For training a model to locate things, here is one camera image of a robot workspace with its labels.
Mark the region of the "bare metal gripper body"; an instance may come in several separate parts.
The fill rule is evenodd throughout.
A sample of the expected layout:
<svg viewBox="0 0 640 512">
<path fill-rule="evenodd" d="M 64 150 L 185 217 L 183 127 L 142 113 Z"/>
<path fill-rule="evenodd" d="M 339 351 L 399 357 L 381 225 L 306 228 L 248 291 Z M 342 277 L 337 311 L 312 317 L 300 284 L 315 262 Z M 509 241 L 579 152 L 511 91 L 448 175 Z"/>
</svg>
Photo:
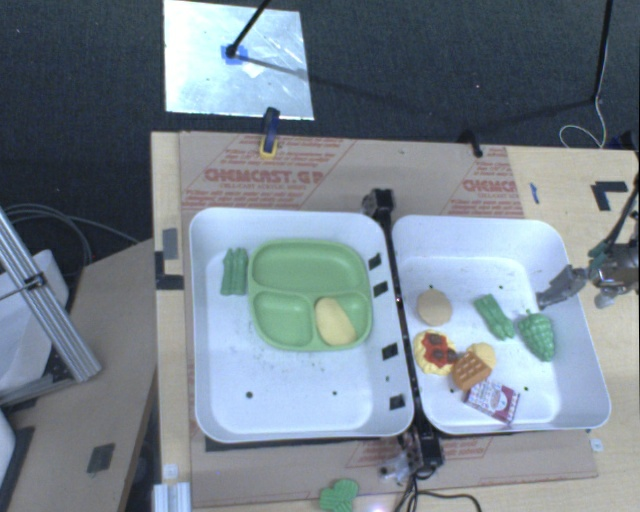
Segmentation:
<svg viewBox="0 0 640 512">
<path fill-rule="evenodd" d="M 639 259 L 636 243 L 599 243 L 588 252 L 588 278 L 607 294 L 639 293 Z"/>
</svg>

